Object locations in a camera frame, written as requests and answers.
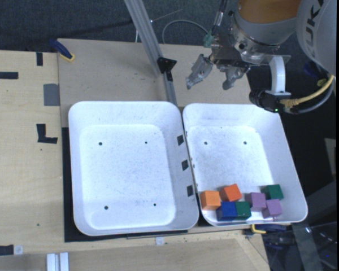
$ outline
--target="green cube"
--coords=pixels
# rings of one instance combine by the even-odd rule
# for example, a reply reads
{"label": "green cube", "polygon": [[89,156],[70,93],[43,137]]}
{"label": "green cube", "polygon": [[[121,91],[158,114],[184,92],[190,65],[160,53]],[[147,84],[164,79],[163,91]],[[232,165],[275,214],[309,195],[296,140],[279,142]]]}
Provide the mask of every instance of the green cube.
{"label": "green cube", "polygon": [[281,191],[281,187],[279,184],[277,185],[268,185],[264,188],[261,189],[261,193],[265,194],[265,197],[267,200],[272,200],[272,199],[283,199],[283,191]]}
{"label": "green cube", "polygon": [[235,220],[246,220],[251,217],[249,202],[235,202],[237,217]]}

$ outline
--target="orange cube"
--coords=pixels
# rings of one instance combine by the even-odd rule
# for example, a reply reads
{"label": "orange cube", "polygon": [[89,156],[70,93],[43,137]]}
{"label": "orange cube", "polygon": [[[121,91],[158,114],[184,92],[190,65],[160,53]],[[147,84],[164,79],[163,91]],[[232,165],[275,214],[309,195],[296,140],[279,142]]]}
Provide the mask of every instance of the orange cube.
{"label": "orange cube", "polygon": [[236,183],[230,186],[226,186],[221,189],[220,191],[220,197],[221,200],[226,202],[235,202],[242,198],[242,195],[240,193],[240,190],[238,189],[238,186]]}
{"label": "orange cube", "polygon": [[216,210],[221,207],[220,193],[218,191],[203,191],[199,198],[203,210]]}

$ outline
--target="cube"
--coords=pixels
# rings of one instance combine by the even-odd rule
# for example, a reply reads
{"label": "cube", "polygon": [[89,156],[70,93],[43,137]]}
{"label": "cube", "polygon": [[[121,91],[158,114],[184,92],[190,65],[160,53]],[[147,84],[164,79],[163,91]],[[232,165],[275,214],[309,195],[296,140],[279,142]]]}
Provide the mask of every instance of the cube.
{"label": "cube", "polygon": [[249,193],[245,195],[245,200],[249,202],[251,211],[259,212],[266,208],[266,196],[264,193]]}
{"label": "cube", "polygon": [[261,189],[261,193],[264,193],[267,200],[284,198],[283,191],[279,184],[277,185],[268,185]]}
{"label": "cube", "polygon": [[216,210],[218,221],[233,221],[237,217],[234,202],[221,202],[221,207]]}
{"label": "cube", "polygon": [[266,209],[262,211],[262,216],[264,218],[277,216],[283,213],[283,208],[281,207],[279,199],[266,200]]}
{"label": "cube", "polygon": [[224,202],[235,202],[242,198],[240,190],[236,183],[226,186],[220,190],[221,200]]}
{"label": "cube", "polygon": [[220,193],[218,191],[203,191],[199,198],[203,210],[216,210],[221,206]]}
{"label": "cube", "polygon": [[236,220],[247,220],[251,217],[249,202],[235,202],[237,217]]}

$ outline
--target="blue cube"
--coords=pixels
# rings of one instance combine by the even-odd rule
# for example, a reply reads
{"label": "blue cube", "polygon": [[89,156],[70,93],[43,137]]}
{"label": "blue cube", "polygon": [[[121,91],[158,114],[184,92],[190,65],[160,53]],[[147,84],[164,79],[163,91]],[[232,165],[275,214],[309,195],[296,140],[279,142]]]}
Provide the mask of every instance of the blue cube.
{"label": "blue cube", "polygon": [[221,202],[221,207],[216,210],[218,221],[232,221],[237,217],[235,202]]}

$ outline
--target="teal connector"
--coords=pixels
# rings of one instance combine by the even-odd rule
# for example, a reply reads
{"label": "teal connector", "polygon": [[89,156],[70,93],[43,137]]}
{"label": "teal connector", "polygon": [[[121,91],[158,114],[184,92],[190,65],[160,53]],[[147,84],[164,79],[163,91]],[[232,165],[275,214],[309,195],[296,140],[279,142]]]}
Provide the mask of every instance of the teal connector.
{"label": "teal connector", "polygon": [[208,32],[203,38],[203,47],[211,48],[213,39],[214,39],[214,36],[211,35],[211,32]]}

